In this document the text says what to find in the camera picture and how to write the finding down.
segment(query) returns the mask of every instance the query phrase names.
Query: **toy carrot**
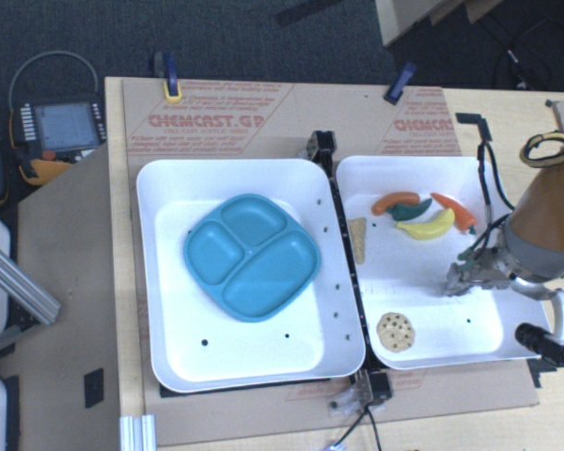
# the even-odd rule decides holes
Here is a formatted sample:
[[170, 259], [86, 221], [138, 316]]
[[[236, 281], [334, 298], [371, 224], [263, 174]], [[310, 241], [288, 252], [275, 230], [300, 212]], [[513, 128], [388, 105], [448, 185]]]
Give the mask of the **toy carrot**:
[[477, 218], [472, 215], [470, 210], [446, 195], [431, 193], [431, 196], [444, 208], [453, 209], [455, 213], [455, 224], [461, 232], [469, 230], [471, 234], [475, 233], [474, 225], [477, 223]]
[[397, 204], [409, 204], [413, 206], [415, 204], [419, 204], [419, 202], [420, 196], [415, 192], [394, 192], [377, 200], [372, 206], [372, 213], [374, 215], [382, 215], [389, 208], [396, 206]]

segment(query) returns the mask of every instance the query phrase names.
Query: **blue clamp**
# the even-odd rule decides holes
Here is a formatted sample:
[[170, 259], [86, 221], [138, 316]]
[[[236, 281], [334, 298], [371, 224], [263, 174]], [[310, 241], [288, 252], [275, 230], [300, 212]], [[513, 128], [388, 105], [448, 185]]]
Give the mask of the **blue clamp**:
[[163, 83], [165, 99], [169, 103], [180, 103], [181, 101], [181, 84], [178, 80], [178, 72], [176, 70], [176, 61], [169, 52], [163, 54], [164, 77]]
[[384, 99], [393, 105], [396, 105], [401, 95], [403, 95], [403, 88], [407, 86], [408, 82], [414, 76], [415, 65], [411, 62], [407, 62], [403, 67], [403, 70], [399, 74], [399, 77], [393, 82], [393, 85], [388, 88], [384, 94]]

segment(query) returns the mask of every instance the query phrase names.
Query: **dark floor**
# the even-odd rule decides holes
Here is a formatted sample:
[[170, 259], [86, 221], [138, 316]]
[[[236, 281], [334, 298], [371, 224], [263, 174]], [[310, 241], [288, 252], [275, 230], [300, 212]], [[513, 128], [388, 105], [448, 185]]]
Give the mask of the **dark floor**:
[[[415, 85], [516, 88], [512, 50], [530, 85], [564, 91], [564, 0], [507, 0], [475, 24], [461, 7], [387, 48], [374, 0], [0, 0], [1, 129], [15, 72], [53, 50], [81, 55], [100, 81], [149, 76], [162, 50], [182, 78], [386, 85], [411, 61]], [[91, 88], [84, 65], [53, 57], [27, 68], [13, 98]]]

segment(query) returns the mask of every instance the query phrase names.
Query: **toy sink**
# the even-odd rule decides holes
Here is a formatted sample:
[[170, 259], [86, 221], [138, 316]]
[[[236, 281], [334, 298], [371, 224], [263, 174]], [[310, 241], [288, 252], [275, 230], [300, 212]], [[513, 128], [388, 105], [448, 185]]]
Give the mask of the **toy sink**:
[[[496, 218], [508, 210], [487, 167]], [[534, 357], [515, 340], [516, 327], [549, 328], [541, 303], [508, 289], [445, 295], [449, 265], [477, 235], [454, 227], [418, 241], [388, 213], [371, 213], [392, 192], [445, 194], [475, 214], [479, 235], [485, 219], [474, 158], [356, 156], [338, 164], [346, 219], [366, 218], [358, 296], [329, 180], [314, 163], [154, 161], [136, 184], [151, 362], [175, 392], [349, 376], [365, 358], [362, 324], [375, 356], [396, 369]], [[420, 219], [440, 209], [434, 203]], [[264, 253], [272, 245], [279, 248]], [[270, 275], [289, 282], [264, 291]], [[377, 332], [391, 313], [414, 333], [399, 352]]]

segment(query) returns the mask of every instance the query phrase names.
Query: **divided plate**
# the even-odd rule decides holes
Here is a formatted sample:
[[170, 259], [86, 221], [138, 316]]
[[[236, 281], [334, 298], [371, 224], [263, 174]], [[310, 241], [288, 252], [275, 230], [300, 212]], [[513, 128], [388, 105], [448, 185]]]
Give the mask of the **divided plate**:
[[270, 199], [233, 197], [191, 231], [184, 258], [196, 281], [237, 319], [266, 320], [303, 291], [320, 268], [309, 234]]

